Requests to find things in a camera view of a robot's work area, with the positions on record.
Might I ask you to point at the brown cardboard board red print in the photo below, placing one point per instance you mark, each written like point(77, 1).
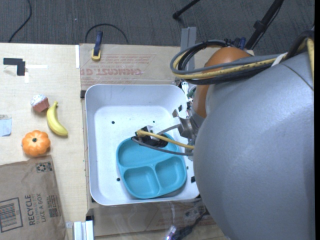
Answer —
point(120, 61)

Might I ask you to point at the brown paper bag black print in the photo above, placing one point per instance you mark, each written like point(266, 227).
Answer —
point(30, 201)

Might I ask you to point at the yellow banana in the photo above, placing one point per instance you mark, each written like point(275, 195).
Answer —
point(53, 124)

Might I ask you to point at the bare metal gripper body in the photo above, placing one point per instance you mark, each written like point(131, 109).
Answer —
point(188, 129)

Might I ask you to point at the black cylinder on white bracket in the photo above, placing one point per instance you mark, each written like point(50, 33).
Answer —
point(152, 140)

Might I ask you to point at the pink cupcake white frosting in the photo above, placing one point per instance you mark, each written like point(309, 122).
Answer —
point(40, 102)

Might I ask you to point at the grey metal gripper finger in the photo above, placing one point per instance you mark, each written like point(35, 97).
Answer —
point(176, 113)

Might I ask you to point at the black tripod stand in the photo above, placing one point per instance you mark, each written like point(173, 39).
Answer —
point(271, 11)

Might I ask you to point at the blue divided plate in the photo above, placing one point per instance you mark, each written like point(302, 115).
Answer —
point(140, 179)

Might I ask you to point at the orange pumpkin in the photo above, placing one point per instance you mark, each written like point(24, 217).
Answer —
point(36, 144)

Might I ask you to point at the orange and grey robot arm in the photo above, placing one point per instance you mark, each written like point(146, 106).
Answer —
point(255, 146)

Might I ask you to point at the white plastic tray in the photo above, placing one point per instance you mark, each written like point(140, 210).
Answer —
point(107, 159)

